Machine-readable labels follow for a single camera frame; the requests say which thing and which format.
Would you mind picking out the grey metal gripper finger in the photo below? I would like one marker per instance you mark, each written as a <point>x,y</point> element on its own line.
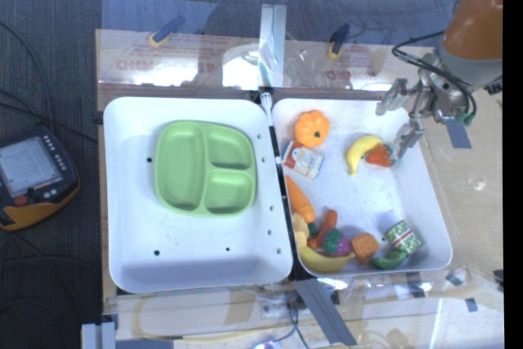
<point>391,96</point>
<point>409,137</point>

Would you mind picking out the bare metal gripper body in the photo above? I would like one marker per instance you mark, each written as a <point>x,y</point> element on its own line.
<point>443,94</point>

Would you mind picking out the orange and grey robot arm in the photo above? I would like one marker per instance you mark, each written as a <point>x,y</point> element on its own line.
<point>474,24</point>

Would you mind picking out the orange toy with green leaves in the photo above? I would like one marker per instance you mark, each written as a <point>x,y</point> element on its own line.
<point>380,156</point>

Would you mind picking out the yellow banana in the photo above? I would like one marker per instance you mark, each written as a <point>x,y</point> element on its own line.
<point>356,151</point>
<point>327,262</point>

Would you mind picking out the white plastic tray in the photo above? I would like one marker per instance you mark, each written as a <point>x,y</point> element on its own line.
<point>184,249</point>
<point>367,204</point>

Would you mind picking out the brown cardboard board, red print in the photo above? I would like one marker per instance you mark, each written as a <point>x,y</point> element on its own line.
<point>470,192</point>

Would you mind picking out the orange toy pumpkin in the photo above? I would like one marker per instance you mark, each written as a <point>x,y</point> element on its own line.
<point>311,127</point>

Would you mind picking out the green and white can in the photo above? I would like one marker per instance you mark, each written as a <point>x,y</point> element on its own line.
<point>404,237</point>

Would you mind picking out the white and orange carton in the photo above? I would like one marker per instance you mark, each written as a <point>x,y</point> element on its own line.
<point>304,160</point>

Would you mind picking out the brown biscuit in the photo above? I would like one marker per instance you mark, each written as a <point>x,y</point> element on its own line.
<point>364,247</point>

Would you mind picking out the orange sausage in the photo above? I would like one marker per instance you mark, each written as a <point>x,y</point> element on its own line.
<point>327,225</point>

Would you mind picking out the green toy pepper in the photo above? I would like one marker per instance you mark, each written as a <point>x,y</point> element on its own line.
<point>388,259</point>

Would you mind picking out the orange carrot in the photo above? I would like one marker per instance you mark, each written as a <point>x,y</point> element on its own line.
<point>300,200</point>

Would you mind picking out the purple grapes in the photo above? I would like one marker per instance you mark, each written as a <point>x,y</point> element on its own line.
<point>337,243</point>

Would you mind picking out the yellow toy corn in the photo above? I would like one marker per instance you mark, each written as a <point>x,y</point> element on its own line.
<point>300,229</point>

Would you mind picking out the green divided plate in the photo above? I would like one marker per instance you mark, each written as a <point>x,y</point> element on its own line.
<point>180,163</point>

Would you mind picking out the black cylinder on white bracket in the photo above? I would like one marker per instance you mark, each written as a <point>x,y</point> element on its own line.
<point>494,88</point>

